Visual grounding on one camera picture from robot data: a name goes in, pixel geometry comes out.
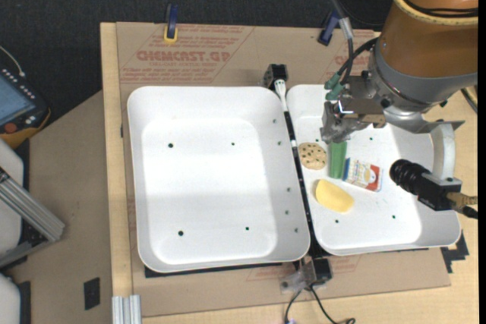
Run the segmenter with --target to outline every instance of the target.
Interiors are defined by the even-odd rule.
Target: wooden table
[[[122,112],[118,77],[116,24],[103,23],[101,55],[106,126],[106,161],[108,174],[109,226],[112,257],[112,290],[114,296],[133,294],[131,255],[128,237],[128,211],[125,187],[123,142],[120,137]],[[461,93],[456,93],[440,111],[433,109],[428,119],[465,120],[456,131],[456,177],[463,181],[462,191],[475,196],[478,192],[477,115]],[[357,322],[479,322],[478,297],[478,223],[460,216],[469,256],[453,263],[452,286],[432,290],[368,295],[325,300],[323,305],[335,320],[355,317]],[[187,313],[144,319],[144,323],[281,323],[285,306],[274,304],[203,313]],[[292,306],[297,322],[326,322],[315,302]]]

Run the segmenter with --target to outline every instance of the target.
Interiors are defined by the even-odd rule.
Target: blue clamp
[[[320,32],[317,41],[325,46],[328,46],[331,38],[333,37],[333,31],[338,23],[339,16],[335,11],[333,11],[327,18],[326,27],[324,27],[324,29]]]
[[[168,43],[177,41],[177,27],[175,26],[177,24],[177,10],[177,5],[169,4],[169,6],[167,6],[167,25],[164,29],[164,41]]]

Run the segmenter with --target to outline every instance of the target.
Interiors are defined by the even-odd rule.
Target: empty white tray
[[[287,93],[287,104],[297,143],[319,143],[326,90],[321,85],[298,85]],[[319,244],[334,255],[374,251],[417,249],[454,244],[460,225],[454,211],[426,207],[417,197],[394,184],[390,166],[397,159],[417,162],[432,169],[434,149],[428,134],[411,134],[390,124],[384,128],[352,133],[346,157],[380,166],[383,169],[379,192],[365,190],[328,176],[321,170],[302,167],[312,224]],[[324,208],[315,198],[318,180],[327,179],[352,195],[354,206],[347,213]]]
[[[302,258],[310,237],[278,97],[141,87],[128,99],[140,258],[156,272]]]

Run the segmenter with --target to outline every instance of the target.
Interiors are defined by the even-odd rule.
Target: yellow cable
[[[466,26],[478,24],[478,17],[435,17],[424,14],[407,5],[403,0],[393,0],[400,10],[414,19],[430,24],[442,24],[445,26]]]

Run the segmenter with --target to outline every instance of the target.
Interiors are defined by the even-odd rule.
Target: wooden edge
[[[122,108],[118,78],[116,24],[101,23],[100,36],[105,111],[109,234],[112,257],[112,293],[114,296],[128,297],[133,294],[133,280],[131,277],[125,155],[121,136]]]

